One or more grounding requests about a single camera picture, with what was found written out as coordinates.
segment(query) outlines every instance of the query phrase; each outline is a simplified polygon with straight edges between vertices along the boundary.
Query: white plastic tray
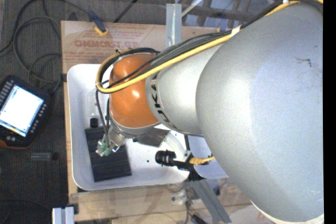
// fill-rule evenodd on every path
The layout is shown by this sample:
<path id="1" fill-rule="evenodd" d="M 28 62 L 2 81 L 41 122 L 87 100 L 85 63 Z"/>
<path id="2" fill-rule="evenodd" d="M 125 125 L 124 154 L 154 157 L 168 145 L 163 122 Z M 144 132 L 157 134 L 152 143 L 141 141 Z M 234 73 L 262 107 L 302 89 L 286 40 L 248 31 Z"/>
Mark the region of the white plastic tray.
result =
<path id="1" fill-rule="evenodd" d="M 88 95 L 95 89 L 95 78 L 100 65 L 80 64 L 68 72 L 68 94 L 71 128 L 72 175 L 78 187 L 84 190 L 101 190 L 123 187 L 175 184 L 187 179 L 189 172 L 177 167 L 161 166 L 155 161 L 159 150 L 172 150 L 166 143 L 161 147 L 146 146 L 132 140 L 126 142 L 131 176 L 95 182 L 91 169 L 85 128 L 89 127 Z M 107 79 L 109 70 L 103 80 Z M 108 94 L 101 94 L 101 106 L 106 111 Z M 177 138 L 185 146 L 184 137 Z"/>

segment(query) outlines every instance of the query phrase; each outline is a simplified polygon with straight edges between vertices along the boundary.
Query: white screen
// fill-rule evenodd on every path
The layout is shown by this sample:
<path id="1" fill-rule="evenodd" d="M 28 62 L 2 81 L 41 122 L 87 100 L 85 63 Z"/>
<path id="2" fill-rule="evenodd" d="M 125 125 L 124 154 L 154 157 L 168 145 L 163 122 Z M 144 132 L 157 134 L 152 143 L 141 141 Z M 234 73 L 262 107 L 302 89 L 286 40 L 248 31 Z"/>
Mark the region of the white screen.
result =
<path id="1" fill-rule="evenodd" d="M 43 99 L 15 85 L 0 110 L 0 125 L 25 137 L 42 104 Z"/>

